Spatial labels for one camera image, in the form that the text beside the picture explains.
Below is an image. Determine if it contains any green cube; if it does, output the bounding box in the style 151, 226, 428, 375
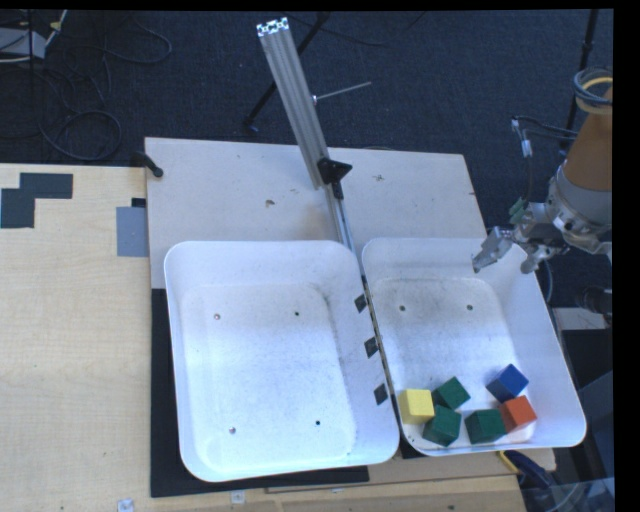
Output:
421, 404, 463, 448
431, 375, 472, 411
464, 408, 507, 445

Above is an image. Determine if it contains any pale flat board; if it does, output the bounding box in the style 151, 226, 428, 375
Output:
144, 137, 557, 494

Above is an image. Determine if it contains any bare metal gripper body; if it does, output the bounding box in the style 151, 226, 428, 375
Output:
514, 200, 613, 255

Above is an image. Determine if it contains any orange cube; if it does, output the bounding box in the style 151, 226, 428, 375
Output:
498, 395, 539, 434

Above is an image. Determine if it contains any yellow cube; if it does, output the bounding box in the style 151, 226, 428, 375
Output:
397, 388, 437, 426

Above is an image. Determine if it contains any white plastic tray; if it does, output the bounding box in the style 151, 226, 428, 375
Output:
360, 236, 588, 458
163, 239, 402, 484

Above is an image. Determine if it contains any blue cube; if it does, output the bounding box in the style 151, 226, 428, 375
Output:
485, 363, 530, 403

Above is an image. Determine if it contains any black cylinder on white bracket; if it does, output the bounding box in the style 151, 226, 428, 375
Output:
579, 285, 613, 316

